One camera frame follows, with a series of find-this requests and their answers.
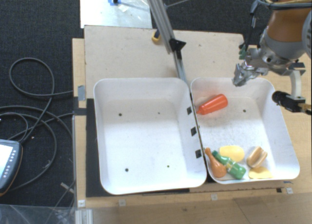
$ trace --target orange toy bottle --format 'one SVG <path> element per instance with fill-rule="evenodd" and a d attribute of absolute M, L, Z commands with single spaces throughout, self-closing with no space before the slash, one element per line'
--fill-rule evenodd
<path fill-rule="evenodd" d="M 205 148 L 205 153 L 209 157 L 211 169 L 216 178 L 220 178 L 226 175 L 226 167 L 219 163 L 211 153 L 210 148 Z"/>
<path fill-rule="evenodd" d="M 219 94 L 199 106 L 197 114 L 206 115 L 228 106 L 228 100 L 223 94 Z"/>

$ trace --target wooden board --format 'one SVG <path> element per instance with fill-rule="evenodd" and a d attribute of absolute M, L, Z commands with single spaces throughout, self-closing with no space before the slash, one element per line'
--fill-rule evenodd
<path fill-rule="evenodd" d="M 166 53 L 164 46 L 155 45 L 150 40 L 152 30 L 99 26 L 90 26 L 89 30 L 85 34 L 88 44 L 84 40 L 73 40 L 74 91 L 77 86 L 85 84 L 87 97 L 92 98 L 93 84 L 101 78 L 147 77 L 148 74 L 150 74 L 149 77 L 176 75 L 173 57 Z M 183 50 L 183 60 L 189 82 L 196 77 L 232 77 L 234 66 L 238 62 L 238 45 L 242 41 L 240 35 L 189 31 L 176 31 L 175 35 L 180 40 L 187 42 Z M 112 46 L 114 38 L 119 39 L 119 45 Z M 124 64 L 122 60 L 124 60 L 125 53 L 128 53 L 126 58 L 131 61 L 127 61 L 126 64 L 132 66 L 122 68 L 120 71 L 118 67 Z M 311 102 L 311 60 L 308 60 L 307 57 L 303 57 L 302 60 L 307 64 L 307 70 L 309 70 L 302 78 L 303 96 L 307 98 L 307 102 Z M 165 69 L 160 67 L 159 70 L 160 65 L 167 66 Z M 131 75 L 131 69 L 135 67 L 139 67 L 139 72 Z M 152 72 L 148 73 L 144 69 L 145 67 L 152 69 Z M 288 77 L 270 74 L 266 78 L 273 83 L 276 89 L 289 91 L 290 79 Z M 284 187 L 293 188 L 295 193 L 312 192 L 311 117 L 292 114 L 286 110 L 283 110 L 283 115 L 301 166 L 299 177 L 291 182 L 266 181 L 232 185 L 214 183 L 194 188 L 188 194 L 142 194 L 92 198 L 85 197 L 86 119 L 84 116 L 76 116 L 77 199 L 85 201 L 86 207 L 113 207 L 118 206 L 121 199 L 126 200 L 127 205 L 154 205 L 211 201 L 212 194 L 217 194 L 220 200 L 278 195 L 280 193 L 276 192 L 276 188 L 283 188 L 282 194 L 286 194 Z"/>

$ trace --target robotic arm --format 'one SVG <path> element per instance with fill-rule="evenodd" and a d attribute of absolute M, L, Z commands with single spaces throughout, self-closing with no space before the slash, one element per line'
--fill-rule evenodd
<path fill-rule="evenodd" d="M 237 64 L 233 84 L 242 86 L 258 75 L 273 71 L 281 76 L 290 76 L 292 94 L 277 91 L 273 101 L 291 112 L 311 114 L 310 105 L 301 97 L 301 75 L 305 70 L 298 59 L 305 52 L 311 58 L 311 20 L 312 0 L 256 0 L 251 9 L 252 28 L 254 13 L 262 4 L 273 10 L 268 26 L 263 31 L 257 48 L 248 48 L 248 36 L 240 51 L 242 64 Z"/>

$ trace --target blue tape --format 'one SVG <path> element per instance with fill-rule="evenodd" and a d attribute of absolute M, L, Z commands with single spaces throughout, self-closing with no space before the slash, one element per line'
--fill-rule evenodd
<path fill-rule="evenodd" d="M 118 4 L 121 3 L 121 0 L 118 0 L 117 3 L 114 3 L 113 0 L 108 0 L 108 2 L 109 2 L 110 5 L 118 5 Z"/>

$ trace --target device screen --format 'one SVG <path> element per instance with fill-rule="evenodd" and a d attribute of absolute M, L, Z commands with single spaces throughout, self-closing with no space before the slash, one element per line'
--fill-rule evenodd
<path fill-rule="evenodd" d="M 6 163 L 11 155 L 13 147 L 0 144 L 0 175 L 2 175 Z"/>

